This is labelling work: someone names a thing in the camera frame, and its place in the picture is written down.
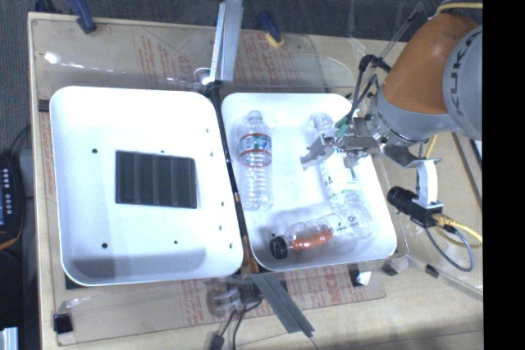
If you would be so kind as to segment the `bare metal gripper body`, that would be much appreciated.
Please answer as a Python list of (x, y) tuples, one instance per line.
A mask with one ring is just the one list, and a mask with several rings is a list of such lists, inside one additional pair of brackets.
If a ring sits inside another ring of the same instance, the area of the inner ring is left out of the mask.
[(342, 117), (335, 123), (336, 145), (339, 149), (360, 152), (381, 152), (388, 157), (410, 157), (411, 140), (393, 130), (380, 116)]

